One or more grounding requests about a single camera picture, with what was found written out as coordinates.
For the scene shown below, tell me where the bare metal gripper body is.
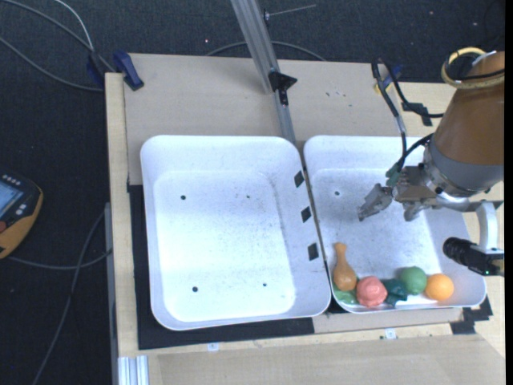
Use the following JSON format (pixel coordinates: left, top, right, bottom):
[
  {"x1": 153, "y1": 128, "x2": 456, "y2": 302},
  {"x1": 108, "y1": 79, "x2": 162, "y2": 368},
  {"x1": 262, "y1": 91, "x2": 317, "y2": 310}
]
[{"x1": 391, "y1": 162, "x2": 483, "y2": 213}]

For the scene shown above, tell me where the white plastic tray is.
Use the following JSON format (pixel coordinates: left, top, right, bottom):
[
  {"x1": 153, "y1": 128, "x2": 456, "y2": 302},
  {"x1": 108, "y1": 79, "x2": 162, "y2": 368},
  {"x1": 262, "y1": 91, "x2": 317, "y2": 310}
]
[
  {"x1": 139, "y1": 134, "x2": 333, "y2": 332},
  {"x1": 302, "y1": 134, "x2": 488, "y2": 315}
]

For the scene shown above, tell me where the thin black rod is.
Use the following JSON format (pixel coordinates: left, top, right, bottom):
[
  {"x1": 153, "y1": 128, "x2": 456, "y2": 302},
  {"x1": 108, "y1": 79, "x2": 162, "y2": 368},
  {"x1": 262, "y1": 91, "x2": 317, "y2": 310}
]
[{"x1": 301, "y1": 162, "x2": 334, "y2": 296}]

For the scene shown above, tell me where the green toy ball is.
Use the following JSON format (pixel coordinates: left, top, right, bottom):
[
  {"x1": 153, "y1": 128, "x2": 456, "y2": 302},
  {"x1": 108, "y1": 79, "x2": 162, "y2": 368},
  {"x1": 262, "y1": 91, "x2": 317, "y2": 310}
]
[{"x1": 398, "y1": 265, "x2": 429, "y2": 296}]

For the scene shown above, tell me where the orange toy chicken drumstick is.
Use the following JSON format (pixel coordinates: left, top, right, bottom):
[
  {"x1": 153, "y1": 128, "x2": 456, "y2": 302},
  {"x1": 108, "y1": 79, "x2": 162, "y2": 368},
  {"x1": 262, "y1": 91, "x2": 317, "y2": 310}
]
[{"x1": 332, "y1": 241, "x2": 358, "y2": 293}]

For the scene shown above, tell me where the dark green toy broccoli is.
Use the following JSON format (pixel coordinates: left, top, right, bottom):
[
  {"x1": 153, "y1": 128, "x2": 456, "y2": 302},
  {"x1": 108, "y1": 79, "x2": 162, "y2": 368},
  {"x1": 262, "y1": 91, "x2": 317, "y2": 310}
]
[{"x1": 380, "y1": 278, "x2": 410, "y2": 306}]

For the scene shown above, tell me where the orange toy fruit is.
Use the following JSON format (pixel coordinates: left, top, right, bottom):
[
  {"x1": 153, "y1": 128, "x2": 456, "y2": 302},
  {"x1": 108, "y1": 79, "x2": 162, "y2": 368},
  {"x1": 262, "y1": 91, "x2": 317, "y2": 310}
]
[{"x1": 424, "y1": 273, "x2": 455, "y2": 302}]

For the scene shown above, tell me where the pink toy doughnut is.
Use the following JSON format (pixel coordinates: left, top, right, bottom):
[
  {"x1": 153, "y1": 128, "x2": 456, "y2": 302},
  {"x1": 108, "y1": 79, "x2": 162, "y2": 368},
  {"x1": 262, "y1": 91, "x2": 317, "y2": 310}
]
[{"x1": 355, "y1": 275, "x2": 390, "y2": 310}]

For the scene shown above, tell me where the light green toy leaf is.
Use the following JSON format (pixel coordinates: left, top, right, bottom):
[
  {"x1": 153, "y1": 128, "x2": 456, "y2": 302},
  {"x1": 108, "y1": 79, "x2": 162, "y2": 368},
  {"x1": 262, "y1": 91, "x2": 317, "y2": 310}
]
[{"x1": 331, "y1": 285, "x2": 358, "y2": 306}]

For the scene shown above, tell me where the brown cardboard board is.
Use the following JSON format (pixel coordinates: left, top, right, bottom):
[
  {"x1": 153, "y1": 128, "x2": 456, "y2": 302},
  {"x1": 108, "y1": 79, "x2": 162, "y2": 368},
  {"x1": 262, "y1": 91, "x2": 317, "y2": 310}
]
[{"x1": 122, "y1": 52, "x2": 466, "y2": 335}]

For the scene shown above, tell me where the black cylinder on white bracket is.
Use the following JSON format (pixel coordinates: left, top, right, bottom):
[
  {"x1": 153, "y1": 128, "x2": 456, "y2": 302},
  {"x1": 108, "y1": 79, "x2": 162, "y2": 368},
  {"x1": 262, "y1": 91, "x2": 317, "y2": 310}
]
[{"x1": 442, "y1": 200, "x2": 505, "y2": 277}]

